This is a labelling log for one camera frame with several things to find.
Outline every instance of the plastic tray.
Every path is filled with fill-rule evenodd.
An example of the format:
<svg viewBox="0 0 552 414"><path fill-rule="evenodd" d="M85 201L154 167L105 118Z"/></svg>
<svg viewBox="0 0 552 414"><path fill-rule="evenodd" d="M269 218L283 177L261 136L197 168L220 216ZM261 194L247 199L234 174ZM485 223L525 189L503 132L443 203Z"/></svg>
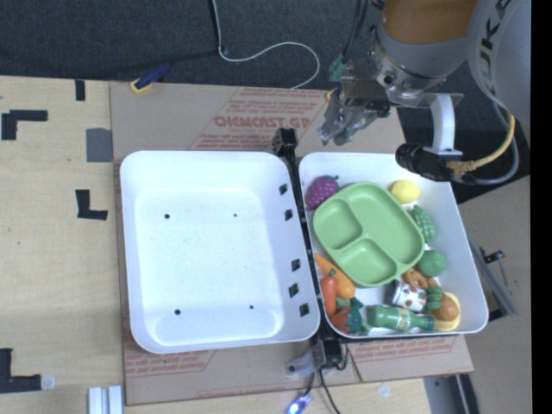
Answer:
<svg viewBox="0 0 552 414"><path fill-rule="evenodd" d="M294 342L320 312L287 167L143 151L121 167L130 327L147 351Z"/></svg>
<svg viewBox="0 0 552 414"><path fill-rule="evenodd" d="M361 182L376 183L388 189L399 179L414 181L422 193L415 203L407 204L404 208L409 211L413 204L418 204L432 217L436 225L436 238L430 246L426 244L424 247L441 250L446 254L448 265L439 275L438 280L443 290L453 293L461 304L460 324L454 331L397 332L385 328L373 328L368 336L352 336L339 331L342 336L354 339L420 336L421 333L424 336L442 336L475 333L485 328L488 320L486 299L450 183L437 183L406 171L396 163L393 154L332 152L308 154L301 159L299 177L304 194L314 179L324 175L339 176L338 182L343 191L348 185ZM307 214L312 248L314 251L326 254L324 247L316 238L312 225L314 213ZM385 294L386 285L357 287L356 297L365 304L361 312L366 309L366 306L382 304Z"/></svg>
<svg viewBox="0 0 552 414"><path fill-rule="evenodd" d="M388 190L354 183L324 201L312 228L325 252L358 285L389 283L422 257L423 235Z"/></svg>

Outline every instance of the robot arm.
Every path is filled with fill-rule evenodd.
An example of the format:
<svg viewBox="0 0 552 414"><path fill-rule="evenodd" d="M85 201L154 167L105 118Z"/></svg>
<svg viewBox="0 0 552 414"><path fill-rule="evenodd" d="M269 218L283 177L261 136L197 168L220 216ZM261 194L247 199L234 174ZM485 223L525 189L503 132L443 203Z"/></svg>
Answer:
<svg viewBox="0 0 552 414"><path fill-rule="evenodd" d="M347 57L348 45L332 64L334 80L342 70L341 88L331 94L318 130L323 143L352 141L393 105L427 107L435 124L433 146L405 144L398 163L434 180L473 170L477 164L460 161L454 150L454 107L462 95L432 91L465 60L488 97L530 123L530 0L368 1L382 8L381 17L371 29L366 59Z"/></svg>

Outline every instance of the light wood surface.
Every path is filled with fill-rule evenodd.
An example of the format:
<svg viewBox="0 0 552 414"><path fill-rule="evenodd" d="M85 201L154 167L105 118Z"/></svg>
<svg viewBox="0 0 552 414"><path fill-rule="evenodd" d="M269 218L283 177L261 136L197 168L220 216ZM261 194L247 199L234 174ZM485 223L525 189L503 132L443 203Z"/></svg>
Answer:
<svg viewBox="0 0 552 414"><path fill-rule="evenodd" d="M87 129L110 129L107 82L0 77L0 111L47 110L0 141L0 348L13 375L55 378L55 388L0 395L0 412L86 412L86 391L123 385L121 313L111 163L86 161ZM106 221L78 219L77 189ZM386 396L379 389L388 390ZM332 412L314 389L307 412ZM430 413L421 379L334 386L343 412ZM299 392L125 407L127 413L283 412Z"/></svg>

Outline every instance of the yellow lemon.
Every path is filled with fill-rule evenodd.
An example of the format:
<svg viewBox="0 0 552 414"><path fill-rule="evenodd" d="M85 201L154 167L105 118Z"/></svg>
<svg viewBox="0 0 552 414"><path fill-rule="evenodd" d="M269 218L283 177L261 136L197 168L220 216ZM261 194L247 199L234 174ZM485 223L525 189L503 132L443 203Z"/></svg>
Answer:
<svg viewBox="0 0 552 414"><path fill-rule="evenodd" d="M413 181L401 179L393 183L391 194L401 204L408 204L418 199L420 196L420 188Z"/></svg>

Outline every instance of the orange carrot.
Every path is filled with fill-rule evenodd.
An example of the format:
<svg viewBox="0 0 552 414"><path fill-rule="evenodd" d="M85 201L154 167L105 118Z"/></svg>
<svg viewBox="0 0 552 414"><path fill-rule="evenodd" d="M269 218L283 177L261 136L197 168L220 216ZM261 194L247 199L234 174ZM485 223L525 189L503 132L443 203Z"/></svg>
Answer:
<svg viewBox="0 0 552 414"><path fill-rule="evenodd" d="M314 259L325 276L328 276L332 269L336 270L334 276L337 279L337 296L351 299L356 291L353 281L338 266L324 258L321 254L314 253Z"/></svg>
<svg viewBox="0 0 552 414"><path fill-rule="evenodd" d="M339 283L335 277L336 270L333 268L329 271L328 276L320 279L320 290L324 298L324 309L328 317L332 317L337 313L337 287Z"/></svg>

